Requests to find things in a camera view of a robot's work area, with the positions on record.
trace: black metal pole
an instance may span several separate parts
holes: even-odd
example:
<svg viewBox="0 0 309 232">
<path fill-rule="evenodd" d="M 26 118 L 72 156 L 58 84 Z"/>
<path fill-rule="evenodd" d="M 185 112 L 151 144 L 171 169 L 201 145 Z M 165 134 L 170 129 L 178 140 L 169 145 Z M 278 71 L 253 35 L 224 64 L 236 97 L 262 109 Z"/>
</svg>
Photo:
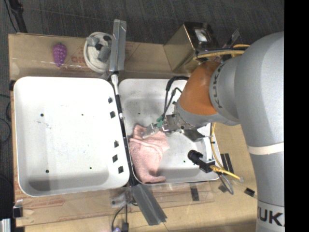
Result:
<svg viewBox="0 0 309 232">
<path fill-rule="evenodd" d="M 13 15 L 15 16 L 19 31 L 22 33 L 28 33 L 26 24 L 24 22 L 22 13 L 24 11 L 23 5 L 18 2 L 18 0 L 9 0 L 11 10 Z"/>
</svg>

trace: white cable coil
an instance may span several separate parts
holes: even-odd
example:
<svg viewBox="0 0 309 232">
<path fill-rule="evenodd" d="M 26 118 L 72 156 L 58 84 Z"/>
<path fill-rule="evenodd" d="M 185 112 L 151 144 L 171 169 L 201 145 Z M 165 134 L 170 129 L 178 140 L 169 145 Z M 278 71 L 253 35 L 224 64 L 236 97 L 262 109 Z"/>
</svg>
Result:
<svg viewBox="0 0 309 232">
<path fill-rule="evenodd" d="M 103 47 L 105 47 L 108 45 L 108 43 L 105 39 L 103 39 L 104 36 L 109 36 L 110 38 L 112 38 L 111 35 L 102 32 L 94 32 L 89 35 L 89 37 L 99 38 L 99 43 L 102 44 Z M 95 46 L 90 46 L 88 45 L 87 41 L 85 42 L 84 58 L 87 66 L 94 72 L 104 74 L 109 70 L 110 60 L 108 59 L 106 63 L 98 60 L 99 53 L 100 51 L 98 51 Z"/>
</svg>

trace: cardboard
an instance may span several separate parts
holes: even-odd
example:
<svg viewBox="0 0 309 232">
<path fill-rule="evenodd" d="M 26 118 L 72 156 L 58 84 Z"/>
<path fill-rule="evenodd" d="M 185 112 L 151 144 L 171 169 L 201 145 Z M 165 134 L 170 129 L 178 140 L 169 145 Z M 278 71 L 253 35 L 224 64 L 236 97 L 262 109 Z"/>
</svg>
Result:
<svg viewBox="0 0 309 232">
<path fill-rule="evenodd" d="M 10 34 L 11 80 L 30 75 L 97 77 L 97 74 L 89 70 L 83 62 L 81 50 L 84 41 L 83 38 L 73 37 Z M 50 49 L 58 42 L 62 42 L 70 49 L 68 59 L 66 59 L 67 68 L 59 68 L 53 64 Z M 127 42 L 125 70 L 126 74 L 123 78 L 170 78 L 173 75 L 163 45 L 160 44 Z M 105 228 L 109 230 L 112 218 L 118 209 L 112 208 L 111 198 L 119 196 L 126 190 L 125 188 L 39 198 L 29 197 L 22 192 L 18 185 L 12 93 L 11 104 L 15 202 L 23 206 L 23 216 L 16 219 L 17 226 L 27 226 L 26 231 L 33 232 L 64 231 L 65 228 L 75 232 L 104 231 Z M 256 190 L 256 184 L 241 127 L 218 124 L 215 133 L 220 152 L 229 153 L 235 173 L 245 179 L 244 183 L 234 185 L 235 195 L 231 196 L 221 192 L 218 189 L 220 181 L 196 183 L 199 201 L 193 201 L 190 184 L 152 186 L 154 196 L 168 216 L 166 226 L 162 224 L 147 226 L 139 208 L 130 206 L 130 231 L 179 229 L 190 231 L 193 228 L 218 226 L 227 226 L 232 229 L 236 228 L 236 224 L 249 224 L 251 228 L 256 219 L 257 201 L 256 198 L 245 194 L 244 190 L 246 187 Z"/>
</svg>

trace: black hole in tray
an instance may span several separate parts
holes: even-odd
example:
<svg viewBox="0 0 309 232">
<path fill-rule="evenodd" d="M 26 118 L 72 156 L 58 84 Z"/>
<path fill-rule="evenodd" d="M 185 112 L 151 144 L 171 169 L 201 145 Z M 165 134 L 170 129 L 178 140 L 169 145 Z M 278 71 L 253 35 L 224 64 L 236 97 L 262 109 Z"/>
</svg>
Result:
<svg viewBox="0 0 309 232">
<path fill-rule="evenodd" d="M 112 157 L 112 161 L 115 162 L 115 161 L 117 161 L 117 160 L 118 160 L 118 156 L 117 156 L 117 155 L 114 155 L 114 156 Z"/>
<path fill-rule="evenodd" d="M 119 168 L 118 168 L 118 173 L 122 173 L 124 171 L 124 168 L 123 168 L 123 166 L 120 166 Z"/>
<path fill-rule="evenodd" d="M 111 118 L 114 118 L 116 116 L 114 111 L 110 112 L 110 115 L 111 115 Z"/>
</svg>

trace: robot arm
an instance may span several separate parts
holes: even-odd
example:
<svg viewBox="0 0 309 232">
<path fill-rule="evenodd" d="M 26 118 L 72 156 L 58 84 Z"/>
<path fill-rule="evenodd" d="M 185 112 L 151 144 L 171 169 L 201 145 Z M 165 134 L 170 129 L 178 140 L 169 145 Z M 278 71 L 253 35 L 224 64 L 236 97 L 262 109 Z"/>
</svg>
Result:
<svg viewBox="0 0 309 232">
<path fill-rule="evenodd" d="M 283 46 L 283 32 L 275 33 L 221 65 L 201 64 L 161 128 L 198 141 L 210 122 L 241 124 L 257 181 L 257 232 L 285 231 Z"/>
</svg>

